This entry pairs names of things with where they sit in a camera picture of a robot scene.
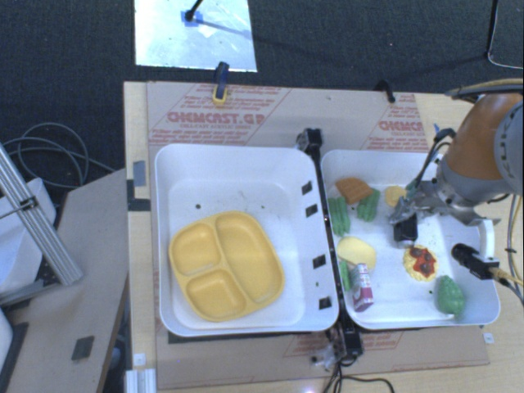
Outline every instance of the yellow plate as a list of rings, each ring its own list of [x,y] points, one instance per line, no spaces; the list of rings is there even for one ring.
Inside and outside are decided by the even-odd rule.
[[[211,322],[240,318],[275,301],[284,272],[271,241],[251,215],[228,211],[182,228],[169,260],[193,310]]]

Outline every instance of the brown toy bread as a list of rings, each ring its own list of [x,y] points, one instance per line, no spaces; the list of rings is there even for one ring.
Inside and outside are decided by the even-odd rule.
[[[335,182],[335,186],[349,205],[359,202],[373,193],[369,185],[358,178],[338,180]]]

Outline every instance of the yellow divided plate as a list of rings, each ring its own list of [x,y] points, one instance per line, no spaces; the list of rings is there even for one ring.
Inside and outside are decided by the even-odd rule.
[[[262,309],[284,288],[273,245],[258,221],[240,211],[182,228],[169,244],[169,260],[193,310],[211,322]]]

